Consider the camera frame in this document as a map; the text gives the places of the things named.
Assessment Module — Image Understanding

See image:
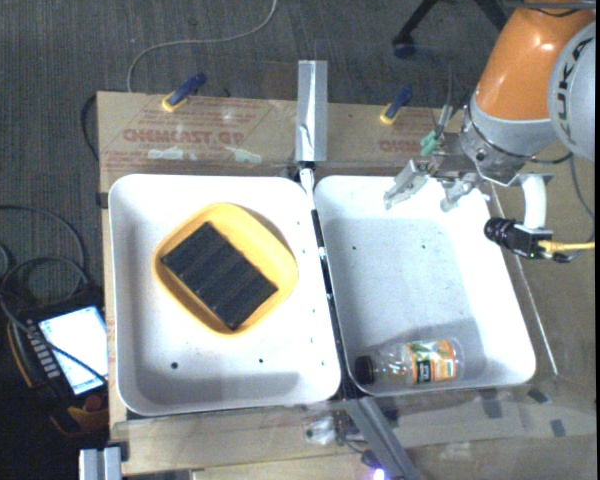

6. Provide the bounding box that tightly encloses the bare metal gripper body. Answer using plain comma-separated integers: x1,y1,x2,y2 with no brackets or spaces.
419,133,531,187

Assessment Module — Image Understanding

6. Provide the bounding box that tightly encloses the white plastic tray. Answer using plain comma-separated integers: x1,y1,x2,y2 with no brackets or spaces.
312,174,537,398
107,172,342,417

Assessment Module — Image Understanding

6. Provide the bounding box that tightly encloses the clear bottle with orange label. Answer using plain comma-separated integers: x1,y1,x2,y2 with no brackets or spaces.
353,337,466,387

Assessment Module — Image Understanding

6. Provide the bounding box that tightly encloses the black ribbed rectangular box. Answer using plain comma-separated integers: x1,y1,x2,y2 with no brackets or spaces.
159,220,280,332

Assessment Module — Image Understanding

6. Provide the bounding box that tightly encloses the brown cardboard board red print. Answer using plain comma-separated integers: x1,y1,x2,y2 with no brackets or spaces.
95,90,597,477

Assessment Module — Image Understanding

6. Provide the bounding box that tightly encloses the yellow plate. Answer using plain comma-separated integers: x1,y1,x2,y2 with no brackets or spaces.
150,201,300,338

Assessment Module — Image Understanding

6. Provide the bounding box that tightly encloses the black cylinder on white bracket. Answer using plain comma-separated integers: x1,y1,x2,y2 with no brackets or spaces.
483,174,554,260

